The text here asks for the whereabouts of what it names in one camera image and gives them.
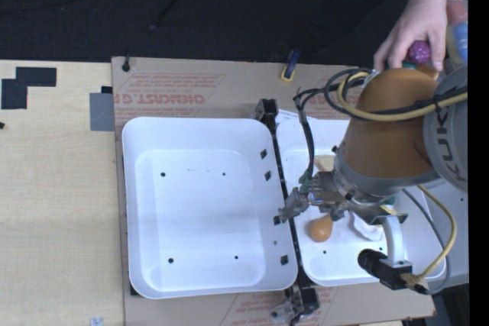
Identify white plastic tray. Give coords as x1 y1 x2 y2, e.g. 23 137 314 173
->
275 109 448 288
121 116 300 300

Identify brown cardboard board, red print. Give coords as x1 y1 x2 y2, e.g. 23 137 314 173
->
110 56 437 326

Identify beige toy bread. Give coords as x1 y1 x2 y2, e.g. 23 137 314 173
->
313 154 336 173

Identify person's hand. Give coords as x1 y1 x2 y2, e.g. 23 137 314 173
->
373 0 449 73

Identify black cylinder on white bracket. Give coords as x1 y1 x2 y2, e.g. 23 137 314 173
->
357 212 414 291

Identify blue round toy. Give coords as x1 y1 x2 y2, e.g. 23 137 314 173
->
451 21 469 64

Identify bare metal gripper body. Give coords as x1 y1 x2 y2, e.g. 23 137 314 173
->
308 170 384 215

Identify black block with thin wires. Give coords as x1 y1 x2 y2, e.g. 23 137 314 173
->
254 98 280 124
296 285 322 319

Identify purple toy grapes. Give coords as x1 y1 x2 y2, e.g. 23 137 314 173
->
406 40 432 66

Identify white crumpled object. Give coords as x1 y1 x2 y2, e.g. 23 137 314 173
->
351 212 384 242

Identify orange toy pear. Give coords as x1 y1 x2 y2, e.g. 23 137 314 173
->
309 213 334 244

